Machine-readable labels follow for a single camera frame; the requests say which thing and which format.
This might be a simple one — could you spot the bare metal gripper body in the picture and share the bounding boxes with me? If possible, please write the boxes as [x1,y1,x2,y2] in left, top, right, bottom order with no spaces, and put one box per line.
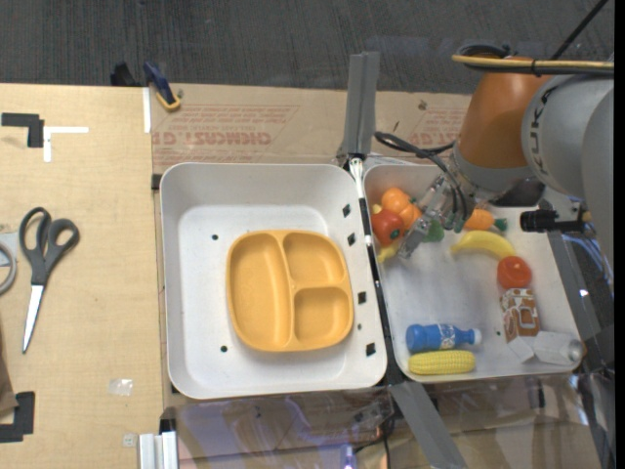
[418,171,479,225]

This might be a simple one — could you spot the green toy vegetable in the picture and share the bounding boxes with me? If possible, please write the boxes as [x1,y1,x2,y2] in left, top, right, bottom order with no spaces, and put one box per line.
[422,218,446,244]

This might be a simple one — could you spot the red toy pepper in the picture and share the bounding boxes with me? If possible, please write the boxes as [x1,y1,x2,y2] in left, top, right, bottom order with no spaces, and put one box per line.
[369,208,406,247]

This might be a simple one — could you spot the orange toy carrot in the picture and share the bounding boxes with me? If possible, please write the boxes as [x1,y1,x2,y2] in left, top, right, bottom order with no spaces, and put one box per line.
[462,207,509,233]

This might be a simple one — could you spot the orange toy pepper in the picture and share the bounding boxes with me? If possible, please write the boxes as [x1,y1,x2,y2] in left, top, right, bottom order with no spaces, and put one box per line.
[380,187,423,230]

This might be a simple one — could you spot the yellow banana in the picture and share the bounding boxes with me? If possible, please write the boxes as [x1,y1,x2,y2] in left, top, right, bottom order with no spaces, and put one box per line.
[449,230,518,261]

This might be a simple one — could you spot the white plastic tray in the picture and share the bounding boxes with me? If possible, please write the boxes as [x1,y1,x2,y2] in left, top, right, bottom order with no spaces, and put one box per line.
[159,162,389,401]
[362,163,585,385]

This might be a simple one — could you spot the blue toy bottle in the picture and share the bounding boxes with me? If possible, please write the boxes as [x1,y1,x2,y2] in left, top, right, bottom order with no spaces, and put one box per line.
[404,322,483,354]

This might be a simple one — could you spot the red toy tomato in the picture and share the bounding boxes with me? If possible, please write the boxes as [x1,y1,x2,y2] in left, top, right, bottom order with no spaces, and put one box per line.
[496,255,533,290]

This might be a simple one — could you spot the yellow toy corn cob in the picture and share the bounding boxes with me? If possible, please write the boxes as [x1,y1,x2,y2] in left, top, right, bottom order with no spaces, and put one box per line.
[407,349,478,377]

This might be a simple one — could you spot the brown and white carton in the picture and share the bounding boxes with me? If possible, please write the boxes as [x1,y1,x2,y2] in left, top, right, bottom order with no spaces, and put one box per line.
[500,286,542,345]

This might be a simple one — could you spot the orange divided plate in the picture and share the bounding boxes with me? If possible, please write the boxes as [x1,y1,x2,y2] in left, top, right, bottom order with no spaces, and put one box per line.
[226,230,355,353]

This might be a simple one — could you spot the brown cardboard board red print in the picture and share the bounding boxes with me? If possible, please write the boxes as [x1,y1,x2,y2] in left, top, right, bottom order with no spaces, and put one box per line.
[148,83,587,469]

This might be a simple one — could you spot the black cylinder on white bracket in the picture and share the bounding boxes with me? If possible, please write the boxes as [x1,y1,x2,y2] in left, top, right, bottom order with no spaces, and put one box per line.
[519,202,590,236]

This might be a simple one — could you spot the grey handled scissors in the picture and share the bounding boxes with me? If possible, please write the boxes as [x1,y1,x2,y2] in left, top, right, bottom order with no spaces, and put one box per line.
[18,206,81,355]

